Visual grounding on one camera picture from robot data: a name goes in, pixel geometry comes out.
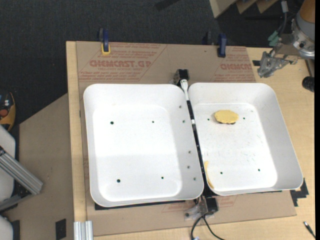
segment white tray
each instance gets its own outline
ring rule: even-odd
[[[218,195],[297,189],[302,172],[275,92],[264,83],[195,83],[189,88],[209,187]],[[235,124],[214,113],[231,110]]]
[[[303,182],[276,95],[262,83],[189,88],[208,186],[218,195]],[[90,192],[103,207],[190,200],[204,189],[183,91],[173,84],[93,84],[84,92]],[[219,110],[235,124],[214,119]]]
[[[83,95],[90,193],[104,207],[190,200],[204,189],[182,90],[93,84]]]

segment clamp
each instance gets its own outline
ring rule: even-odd
[[[226,34],[220,33],[218,36],[218,57],[225,58],[226,57],[226,45],[227,45],[227,37]]]
[[[109,44],[109,32],[107,29],[100,28],[98,33],[98,39],[101,42],[102,55],[109,55],[111,52]]]

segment cardboard sheet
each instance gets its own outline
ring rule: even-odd
[[[3,214],[10,222],[19,221],[17,239],[61,239],[64,235],[64,240],[74,239],[68,107],[65,94],[18,126],[19,162],[43,187],[40,194],[26,197]]]
[[[189,84],[254,83],[247,49],[227,46],[226,57],[221,58],[214,45],[112,42],[110,47],[111,53],[103,56],[99,42],[76,42],[87,220],[93,222],[95,236],[191,226],[193,221],[185,221],[184,211],[195,205],[193,200],[95,210],[89,186],[83,93],[94,83],[168,84],[178,69],[188,69]],[[296,215],[289,191],[218,196],[217,201],[219,212],[208,219],[210,224]]]

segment black cable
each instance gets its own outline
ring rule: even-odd
[[[192,226],[192,228],[191,228],[191,234],[190,234],[191,240],[194,240],[194,239],[195,239],[195,237],[194,237],[194,230],[195,230],[196,225],[199,223],[199,221],[200,221],[201,219],[204,220],[206,226],[208,227],[208,229],[209,229],[209,231],[210,231],[210,233],[211,233],[212,235],[214,235],[216,238],[218,238],[218,239],[220,239],[220,240],[224,240],[223,238],[217,236],[217,235],[211,230],[211,228],[210,228],[210,226],[209,226],[209,224],[208,224],[208,222],[207,222],[207,220],[206,220],[206,215],[203,215],[203,216],[199,217],[199,218],[193,223],[193,226]]]
[[[278,36],[280,37],[283,32],[285,31],[285,28],[286,28],[286,24],[287,24],[287,12],[284,11],[283,12],[283,23],[279,26],[279,28],[277,29],[277,32],[278,32]]]
[[[206,226],[208,227],[208,229],[210,230],[210,232],[211,232],[212,235],[214,235],[216,238],[218,238],[218,239],[220,239],[220,240],[224,240],[223,238],[217,236],[217,235],[211,230],[211,228],[210,228],[210,226],[209,226],[209,224],[208,224],[208,222],[207,222],[207,220],[206,220],[206,216],[205,216],[205,215],[203,216],[203,220],[204,220]]]
[[[193,225],[192,225],[191,234],[190,234],[191,240],[194,240],[194,239],[195,239],[195,237],[194,237],[194,230],[195,230],[196,225],[198,224],[198,222],[199,222],[201,219],[202,219],[202,216],[199,217],[199,218],[193,223]]]

